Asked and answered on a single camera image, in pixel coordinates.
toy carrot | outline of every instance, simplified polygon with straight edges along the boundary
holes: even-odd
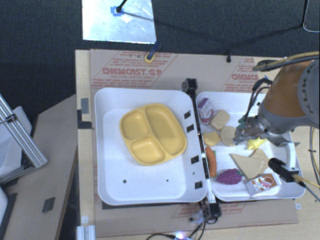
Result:
[[[206,158],[209,162],[209,175],[211,178],[217,175],[217,160],[216,160],[216,153],[212,151],[212,149],[207,146],[205,149]]]

purple toy grapes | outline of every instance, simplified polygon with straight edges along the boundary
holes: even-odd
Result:
[[[223,184],[234,185],[242,180],[242,175],[237,169],[229,169],[221,173],[216,180]]]

yellow plate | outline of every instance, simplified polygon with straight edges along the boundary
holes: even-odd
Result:
[[[175,158],[187,147],[186,135],[177,118],[159,103],[126,113],[120,120],[120,131],[134,159],[146,166]]]

white tray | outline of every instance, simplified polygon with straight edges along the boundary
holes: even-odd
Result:
[[[94,99],[98,193],[110,205],[189,203],[202,200],[207,185],[197,126],[190,97],[178,90],[104,88]],[[130,154],[119,122],[127,112],[160,103],[178,119],[187,137],[183,154],[161,164],[145,166]],[[187,132],[193,125],[194,130]],[[198,162],[191,162],[198,157]]]
[[[248,108],[248,103],[251,94],[249,93],[234,93],[234,92],[202,92],[197,98],[197,104],[201,102],[203,98],[208,98],[214,113],[218,110],[226,110],[230,114],[230,120],[226,124],[227,126],[237,127],[239,125],[238,120],[246,113]],[[259,94],[257,102],[261,102],[265,97],[265,94]],[[258,106],[254,105],[250,111],[249,116],[254,116],[258,113]],[[204,125],[201,123],[201,132],[212,132],[215,131],[209,125]],[[292,140],[290,134],[288,133],[286,138]],[[287,162],[287,155],[294,155],[295,157],[295,167],[300,169],[299,162],[297,160],[296,151],[294,148],[284,148],[276,147],[271,142],[266,141],[260,147],[269,158],[278,158],[285,163]],[[239,154],[242,156],[250,156],[253,150],[247,150],[246,142],[242,142],[234,147],[225,146],[222,141],[217,145],[212,147],[216,151],[216,161],[217,161],[217,175],[224,172],[227,169],[238,168],[230,154]],[[265,173],[273,172],[270,168],[265,170]],[[260,195],[251,197],[245,184],[248,180],[242,177],[242,181],[236,185],[226,185],[216,181],[216,178],[211,179],[211,187],[214,195],[220,200],[226,202],[235,201],[252,201],[252,200],[266,200],[266,199],[291,199],[299,198],[305,193],[305,189],[298,184],[286,183],[282,181],[282,185],[278,189],[270,189],[266,192],[262,192]]]

